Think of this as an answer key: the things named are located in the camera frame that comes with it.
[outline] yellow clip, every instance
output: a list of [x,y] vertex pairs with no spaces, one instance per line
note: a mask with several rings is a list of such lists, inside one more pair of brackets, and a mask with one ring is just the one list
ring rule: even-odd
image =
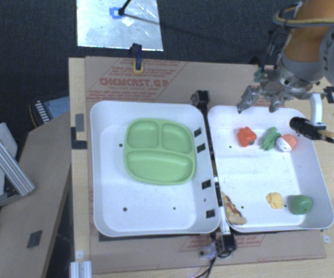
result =
[[141,69],[137,70],[136,69],[136,61],[133,62],[133,73],[135,73],[135,74],[141,74],[141,73],[143,73],[143,71],[144,71],[144,64],[143,63],[141,63]]

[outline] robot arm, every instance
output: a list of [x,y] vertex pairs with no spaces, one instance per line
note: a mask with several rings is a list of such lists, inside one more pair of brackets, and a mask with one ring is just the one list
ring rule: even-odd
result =
[[246,89],[237,104],[239,113],[260,95],[271,101],[270,112],[294,97],[313,100],[310,90],[323,76],[334,85],[334,0],[306,0],[294,20],[283,19],[277,12],[274,21],[291,28],[287,41],[274,69],[257,72],[259,87]]

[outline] table surface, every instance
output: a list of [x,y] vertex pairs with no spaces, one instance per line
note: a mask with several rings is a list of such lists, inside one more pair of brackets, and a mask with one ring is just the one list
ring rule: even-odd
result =
[[[0,277],[46,277],[71,164],[69,113],[28,133],[19,166],[36,186],[0,212]],[[28,248],[31,236],[36,246]]]
[[[247,65],[242,65],[243,76]],[[85,101],[85,60],[83,58],[71,58],[69,60],[70,98],[71,98],[71,126],[75,126],[75,114],[86,112]],[[330,85],[325,79],[314,89],[321,92],[322,88]],[[323,103],[323,122],[327,124],[328,130],[334,132],[334,107]],[[310,116],[310,106],[307,101],[292,100],[286,103],[287,107],[299,110],[305,117]],[[87,140],[86,132],[77,132],[77,140]],[[328,192],[334,209],[334,145],[323,141],[314,142],[315,149],[320,162],[321,170],[325,178]],[[75,249],[83,250],[83,256],[76,256],[79,262],[90,260],[90,239],[89,239],[89,198],[87,177],[87,154],[85,150],[72,151],[72,176],[73,176],[73,197],[74,201],[74,239]],[[326,258],[309,259],[302,261],[268,262],[259,264],[215,266],[212,269],[211,278],[220,277],[334,277],[334,224],[322,235],[330,239],[325,243]],[[93,275],[94,278],[175,278],[195,277],[202,273],[205,268],[183,268],[168,270],[148,270],[127,273],[109,273]]]

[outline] white tray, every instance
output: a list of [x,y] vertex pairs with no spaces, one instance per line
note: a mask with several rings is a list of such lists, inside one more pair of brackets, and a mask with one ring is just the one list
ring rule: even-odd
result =
[[[216,167],[222,190],[247,219],[245,225],[232,225],[242,233],[324,229],[332,225],[334,212],[313,142],[296,137],[290,153],[276,149],[264,151],[260,138],[270,127],[279,133],[296,134],[289,121],[303,115],[294,109],[280,108],[269,113],[265,107],[251,107],[237,113],[233,106],[216,106],[208,113]],[[236,134],[250,127],[257,135],[254,145],[241,147]],[[287,205],[281,210],[270,207],[266,195],[279,192]],[[303,194],[313,199],[308,214],[290,212],[291,196]]]
[[[196,170],[180,185],[153,185],[133,179],[123,162],[128,125],[139,118],[158,118],[185,125],[192,133]],[[191,105],[103,101],[90,114],[93,158],[94,222],[104,235],[169,235],[209,233],[219,224],[204,118]],[[202,188],[210,180],[211,186]]]

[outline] blue tape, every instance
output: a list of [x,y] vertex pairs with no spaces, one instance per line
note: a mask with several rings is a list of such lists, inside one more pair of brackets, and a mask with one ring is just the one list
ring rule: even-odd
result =
[[119,7],[111,7],[111,8],[109,8],[109,13],[110,13],[111,17],[113,19],[115,19],[115,20],[118,20],[118,19],[122,18],[122,16],[118,15],[118,10],[119,9],[120,9]]

